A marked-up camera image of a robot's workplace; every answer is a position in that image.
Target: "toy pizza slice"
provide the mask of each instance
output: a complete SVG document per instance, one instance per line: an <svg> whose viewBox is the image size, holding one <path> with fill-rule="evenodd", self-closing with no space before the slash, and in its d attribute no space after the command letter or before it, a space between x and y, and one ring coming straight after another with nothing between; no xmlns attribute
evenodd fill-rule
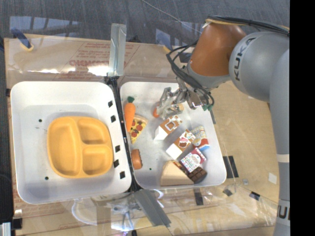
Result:
<svg viewBox="0 0 315 236"><path fill-rule="evenodd" d="M148 120L142 116L134 115L131 129L129 131L131 143L134 144L147 126Z"/></svg>

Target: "small box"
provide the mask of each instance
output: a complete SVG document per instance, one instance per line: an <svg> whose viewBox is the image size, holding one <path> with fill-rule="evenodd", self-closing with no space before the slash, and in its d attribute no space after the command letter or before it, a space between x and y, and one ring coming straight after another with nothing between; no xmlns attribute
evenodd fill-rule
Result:
<svg viewBox="0 0 315 236"><path fill-rule="evenodd" d="M194 128L191 132L196 137L196 139L192 142L194 148L198 148L200 151L203 151L210 147L204 126L198 126Z"/></svg>
<svg viewBox="0 0 315 236"><path fill-rule="evenodd" d="M189 173L191 173L206 160L207 159L201 153L201 151L198 148L195 148L192 152L181 159L181 164Z"/></svg>
<svg viewBox="0 0 315 236"><path fill-rule="evenodd" d="M164 140L181 123L183 123L183 121L177 115L167 118L155 130L154 140Z"/></svg>
<svg viewBox="0 0 315 236"><path fill-rule="evenodd" d="M195 138L196 137L186 129L185 132L166 150L166 153L175 160L185 151Z"/></svg>

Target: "yellow plastic plate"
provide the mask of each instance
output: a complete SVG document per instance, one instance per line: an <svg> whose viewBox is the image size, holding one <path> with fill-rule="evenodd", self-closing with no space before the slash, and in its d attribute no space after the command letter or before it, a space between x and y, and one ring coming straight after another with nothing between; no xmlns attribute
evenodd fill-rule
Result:
<svg viewBox="0 0 315 236"><path fill-rule="evenodd" d="M52 169L62 177L95 177L113 165L107 126L90 117L67 116L48 127L47 149Z"/></svg>

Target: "toy food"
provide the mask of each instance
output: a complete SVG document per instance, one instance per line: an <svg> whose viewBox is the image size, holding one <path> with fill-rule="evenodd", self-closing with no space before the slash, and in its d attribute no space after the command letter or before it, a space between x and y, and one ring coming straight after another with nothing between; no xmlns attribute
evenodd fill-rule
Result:
<svg viewBox="0 0 315 236"><path fill-rule="evenodd" d="M131 160L132 160L133 168L135 170L140 170L142 168L142 160L140 157L140 150L133 149L131 151Z"/></svg>
<svg viewBox="0 0 315 236"><path fill-rule="evenodd" d="M195 138L196 137L188 129L186 129L185 132L181 134L181 136L177 138L170 147L168 147L166 153L173 159L176 159L185 151Z"/></svg>
<svg viewBox="0 0 315 236"><path fill-rule="evenodd" d="M157 109L157 107L159 106L159 104L157 104L157 106L154 108L154 110L153 110L153 113L152 113L152 115L155 117L155 118L158 118L159 117L159 114L158 114L158 109Z"/></svg>
<svg viewBox="0 0 315 236"><path fill-rule="evenodd" d="M192 142L192 145L195 148L198 148L200 151L209 148L208 138L204 126L198 126L194 128L191 132L196 137L196 139Z"/></svg>
<svg viewBox="0 0 315 236"><path fill-rule="evenodd" d="M131 129L129 131L131 143L134 144L147 126L148 120L142 116L134 115Z"/></svg>
<svg viewBox="0 0 315 236"><path fill-rule="evenodd" d="M162 170L160 177L161 186L172 185L189 185L194 184L191 180L176 164L174 160L167 161Z"/></svg>
<svg viewBox="0 0 315 236"><path fill-rule="evenodd" d="M200 183L206 178L207 174L208 173L199 166L193 172L189 173L188 177L193 181L193 183Z"/></svg>
<svg viewBox="0 0 315 236"><path fill-rule="evenodd" d="M154 140L164 140L181 123L183 123L183 121L177 115L167 118L157 127Z"/></svg>
<svg viewBox="0 0 315 236"><path fill-rule="evenodd" d="M192 152L182 158L180 162L186 168L186 170L191 173L206 160L207 159L201 153L201 151L198 148L195 148Z"/></svg>
<svg viewBox="0 0 315 236"><path fill-rule="evenodd" d="M127 98L128 103L124 107L125 124L127 132L130 131L134 115L136 113L136 106L133 104L134 98L129 96Z"/></svg>

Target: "wire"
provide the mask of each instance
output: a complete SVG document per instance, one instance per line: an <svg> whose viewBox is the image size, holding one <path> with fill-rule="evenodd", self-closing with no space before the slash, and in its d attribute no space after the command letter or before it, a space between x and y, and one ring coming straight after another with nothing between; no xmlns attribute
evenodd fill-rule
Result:
<svg viewBox="0 0 315 236"><path fill-rule="evenodd" d="M181 79L182 81L186 82L188 85L190 85L191 87L193 87L194 89L200 91L203 96L205 97L205 99L207 100L207 105L209 105L209 101L208 98L211 98L212 103L211 106L214 105L214 99L211 96L211 93L208 92L197 80L195 80L193 77L189 76L187 73L183 72L174 62L175 58L172 59L170 54L172 52L169 52L168 54L166 54L166 57L168 59L168 61L171 64L171 68L172 71L175 73L175 75Z"/></svg>
<svg viewBox="0 0 315 236"><path fill-rule="evenodd" d="M192 47L192 46L195 46L197 44L198 40L193 42L192 44L190 45L186 45L184 46L184 48L173 58L173 61L180 55L182 54L184 51L186 51L189 47Z"/></svg>
<svg viewBox="0 0 315 236"><path fill-rule="evenodd" d="M290 36L290 28L286 26L280 26L268 22L263 21L255 21L255 20L248 20L248 19L240 19L240 18L232 18L232 17L222 17L222 16L208 16L205 20L206 23L212 22L217 24L224 24L224 25L248 25L253 26L255 28L262 28L265 30L285 34L288 37Z"/></svg>
<svg viewBox="0 0 315 236"><path fill-rule="evenodd" d="M189 25L187 25L187 24L183 23L182 21L180 21L178 18L176 18L173 15L171 15L171 14L169 14L169 13L167 13L167 12L157 8L157 7L155 7L154 5L148 3L147 1L145 1L145 0L141 0L141 1L144 2L145 4L147 4L148 6L152 7L153 9L155 9L155 10L157 10L157 11L159 11L159 12L161 12L161 13L169 16L169 17L171 17L172 19L175 19L177 22L181 23L183 26L185 26L185 27L187 27L187 28L189 28L189 29L191 29L193 31L197 31L198 33L201 33L199 30L196 30L193 27L190 27Z"/></svg>

